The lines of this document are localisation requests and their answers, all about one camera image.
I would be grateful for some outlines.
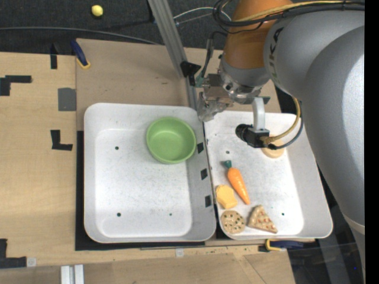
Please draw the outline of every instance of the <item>green plate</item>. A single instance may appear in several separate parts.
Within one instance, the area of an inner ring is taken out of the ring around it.
[[[164,117],[152,122],[147,129],[146,142],[152,156],[166,164],[186,161],[196,148],[193,129],[175,117]]]

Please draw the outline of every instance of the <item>metal frame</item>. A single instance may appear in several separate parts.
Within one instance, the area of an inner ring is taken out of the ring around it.
[[[183,61],[187,61],[187,57],[185,55],[178,30],[176,29],[170,6],[168,5],[167,0],[147,1],[149,2],[149,5],[152,9],[153,16],[156,20],[160,34],[163,38],[163,42],[165,43],[176,73],[178,74],[179,78],[184,78],[180,64]],[[190,85],[188,77],[186,78],[186,89],[190,107],[197,109],[196,91]]]

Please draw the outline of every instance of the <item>orange carrot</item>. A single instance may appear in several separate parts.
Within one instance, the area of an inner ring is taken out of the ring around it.
[[[246,188],[245,182],[239,169],[232,167],[232,161],[225,161],[224,166],[227,168],[227,178],[230,184],[235,189],[237,194],[245,202],[245,204],[250,204],[248,190]]]

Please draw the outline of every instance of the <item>yellow cable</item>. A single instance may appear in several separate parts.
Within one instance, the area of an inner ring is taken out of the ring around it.
[[[296,125],[300,119],[300,104],[298,103],[298,100],[295,97],[292,97],[292,99],[295,102],[295,106],[296,106],[296,119],[295,119],[294,123],[292,124],[292,126],[287,131],[285,131],[284,133],[282,133],[280,135],[277,135],[274,137],[262,137],[261,140],[264,142],[264,144],[269,145],[270,143],[272,143],[276,140],[282,139],[283,137],[288,135],[290,132],[292,132],[292,130],[296,127]]]
[[[343,2],[347,2],[347,1],[338,1],[338,0],[335,0],[335,1],[307,1],[307,2],[287,4],[287,5],[282,5],[281,7],[275,7],[275,8],[267,9],[267,10],[259,12],[257,14],[253,14],[253,15],[244,17],[242,19],[234,20],[232,22],[254,20],[254,19],[261,18],[261,17],[265,17],[267,15],[274,14],[276,12],[283,12],[283,11],[286,11],[286,10],[293,8],[293,7],[300,7],[300,6],[308,5],[308,4],[314,4],[314,3],[332,4],[332,3],[343,3]]]

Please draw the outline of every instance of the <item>wooden table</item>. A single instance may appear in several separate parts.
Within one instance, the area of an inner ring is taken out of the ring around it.
[[[142,266],[161,270],[162,283],[167,283],[164,270],[173,264],[177,268],[173,279],[187,268],[194,272],[188,283],[199,276],[196,268],[202,270],[204,279],[222,275],[217,283],[226,283],[231,277],[240,279],[235,283],[252,279],[269,283],[259,275],[258,266],[267,279],[279,275],[267,269],[271,266],[280,271],[281,283],[294,283],[287,252],[259,253],[256,244],[262,241],[212,238],[205,247],[185,248],[180,259],[174,248],[75,251],[76,132],[83,130],[85,109],[96,102],[188,105],[184,80],[174,72],[164,46],[84,39],[78,43],[91,62],[88,70],[81,69],[74,56],[58,55],[57,69],[51,69],[49,55],[0,53],[0,78],[33,78],[30,84],[12,83],[10,96],[0,96],[0,238],[8,239],[7,257],[34,257],[38,265],[33,271],[2,271],[0,282],[25,273],[36,279],[50,273],[54,277],[58,266],[73,264],[86,265],[86,277],[92,279],[88,283],[104,283],[100,279],[107,278],[110,270],[116,281],[123,266],[143,282],[149,280],[146,270],[139,273],[136,266],[145,260]],[[203,65],[205,50],[185,52],[189,62]],[[218,62],[214,57],[208,71],[216,72]],[[59,111],[57,93],[61,88],[76,89],[76,111]],[[268,112],[280,112],[272,83],[264,87],[262,95],[272,98],[266,106]],[[251,110],[250,106],[236,108]],[[61,143],[73,144],[72,150],[52,150],[51,130],[60,130]],[[225,264],[234,266],[233,273],[225,274]]]

